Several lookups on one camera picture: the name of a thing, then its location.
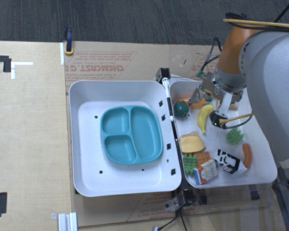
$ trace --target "blue divided plate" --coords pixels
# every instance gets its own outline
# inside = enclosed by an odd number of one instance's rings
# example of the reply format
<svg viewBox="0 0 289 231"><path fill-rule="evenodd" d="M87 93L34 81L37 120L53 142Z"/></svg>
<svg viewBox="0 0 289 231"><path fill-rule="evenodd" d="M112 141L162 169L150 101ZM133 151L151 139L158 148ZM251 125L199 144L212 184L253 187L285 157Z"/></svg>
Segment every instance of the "blue divided plate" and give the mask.
<svg viewBox="0 0 289 231"><path fill-rule="evenodd" d="M101 118L101 134L107 157L118 164L140 164L156 160L163 141L155 114L144 106L119 106Z"/></svg>

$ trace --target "black wire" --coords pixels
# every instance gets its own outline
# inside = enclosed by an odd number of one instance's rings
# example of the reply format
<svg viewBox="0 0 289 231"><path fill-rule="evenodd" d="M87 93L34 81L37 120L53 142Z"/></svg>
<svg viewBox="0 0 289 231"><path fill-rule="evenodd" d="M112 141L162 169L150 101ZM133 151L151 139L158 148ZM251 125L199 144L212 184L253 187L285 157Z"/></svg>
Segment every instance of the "black wire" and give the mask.
<svg viewBox="0 0 289 231"><path fill-rule="evenodd" d="M162 230L162 229L165 228L167 225L169 225L169 224L171 224L172 222L174 222L174 221L177 219L178 216L179 216L179 212L176 211L176 212L175 212L175 217L174 217L174 219L172 219L170 222L166 223L164 226L159 227L159 228L158 228L158 231L159 231L159 230Z"/></svg>
<svg viewBox="0 0 289 231"><path fill-rule="evenodd" d="M235 20L249 20L251 21L252 19L248 19L246 15L242 14L237 14L237 13L232 13L232 12L227 12L225 14L225 17L227 19L235 19Z"/></svg>
<svg viewBox="0 0 289 231"><path fill-rule="evenodd" d="M274 22L278 22L280 20L281 17L284 16L284 14L287 12L287 10L289 9L289 4L286 6L286 8L282 11L282 13L280 13L280 15L274 20Z"/></svg>
<svg viewBox="0 0 289 231"><path fill-rule="evenodd" d="M187 231L187 228L186 228L185 222L184 222L184 220L183 220L183 216L182 216L182 208L183 208L183 207L181 207L180 209L178 209L178 210L175 212L175 217L174 217L174 219L172 219L170 222L166 223L164 226L159 227L159 228L158 228L158 231L159 231L159 230L162 230L162 229L165 228L167 225L169 225L169 224L171 224L172 222L174 222L179 215L181 216L182 223L183 223L183 225L184 225L185 231Z"/></svg>
<svg viewBox="0 0 289 231"><path fill-rule="evenodd" d="M206 65L208 65L210 62L212 62L213 60L215 60L216 58L219 57L219 55L218 55L218 56L215 56L215 57L213 57L212 59L209 60L209 58L210 58L210 56L211 56L211 54L212 54L212 52L213 52L213 49L214 49L214 46L215 46L215 42L217 42L218 49L219 49L220 51L222 51L222 47L221 47L220 41L218 40L217 37L214 37L214 38L213 38L213 43L212 43L212 46L211 46L211 49L210 49L210 52L209 52L209 54L208 54L208 56L207 56L207 59L205 60L204 64L202 65L202 67L201 67L201 69L200 69L201 71L204 70L204 68L205 68Z"/></svg>
<svg viewBox="0 0 289 231"><path fill-rule="evenodd" d="M181 219L182 219L182 223L184 225L184 229L185 229L185 231L187 231L187 227L186 227L184 219L183 219L182 211L180 211L180 216L181 216Z"/></svg>

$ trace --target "toy banana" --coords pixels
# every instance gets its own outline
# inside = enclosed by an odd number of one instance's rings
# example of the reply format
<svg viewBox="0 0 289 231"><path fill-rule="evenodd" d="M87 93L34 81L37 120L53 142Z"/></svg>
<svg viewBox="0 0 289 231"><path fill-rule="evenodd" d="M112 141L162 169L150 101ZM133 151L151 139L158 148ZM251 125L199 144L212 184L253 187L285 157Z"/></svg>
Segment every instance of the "toy banana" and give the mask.
<svg viewBox="0 0 289 231"><path fill-rule="evenodd" d="M203 107L198 112L197 115L197 124L201 128L202 133L205 133L205 127L206 127L206 120L207 116L214 110L214 105L213 104L207 104Z"/></svg>

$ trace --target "toy sausage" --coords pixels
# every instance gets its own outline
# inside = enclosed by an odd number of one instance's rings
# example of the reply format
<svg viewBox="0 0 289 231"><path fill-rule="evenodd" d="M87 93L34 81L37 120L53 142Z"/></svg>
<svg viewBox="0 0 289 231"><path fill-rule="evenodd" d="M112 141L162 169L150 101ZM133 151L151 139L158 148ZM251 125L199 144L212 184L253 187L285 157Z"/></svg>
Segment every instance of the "toy sausage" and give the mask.
<svg viewBox="0 0 289 231"><path fill-rule="evenodd" d="M246 168L249 168L251 163L251 149L250 145L247 143L243 144L243 152L244 152L244 161L243 164Z"/></svg>

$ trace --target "gray carpet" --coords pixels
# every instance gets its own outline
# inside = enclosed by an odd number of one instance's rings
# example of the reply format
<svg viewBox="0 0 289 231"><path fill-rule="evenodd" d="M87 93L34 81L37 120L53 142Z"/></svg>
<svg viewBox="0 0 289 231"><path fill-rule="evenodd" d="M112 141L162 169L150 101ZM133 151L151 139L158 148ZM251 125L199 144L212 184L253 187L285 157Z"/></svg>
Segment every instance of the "gray carpet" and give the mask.
<svg viewBox="0 0 289 231"><path fill-rule="evenodd" d="M226 12L274 21L289 0L0 0L0 40L223 43ZM289 10L280 22L289 23Z"/></svg>

